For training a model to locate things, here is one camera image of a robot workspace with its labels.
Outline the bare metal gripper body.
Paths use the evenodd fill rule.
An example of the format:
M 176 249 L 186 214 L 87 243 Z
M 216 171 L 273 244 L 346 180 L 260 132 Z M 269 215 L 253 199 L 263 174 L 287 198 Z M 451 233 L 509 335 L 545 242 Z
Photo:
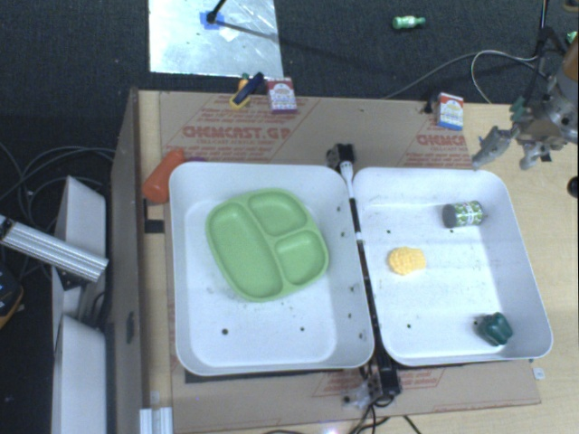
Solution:
M 523 108 L 515 123 L 520 130 L 520 140 L 561 147 L 577 144 L 577 119 L 575 104 L 566 99 L 550 98 Z

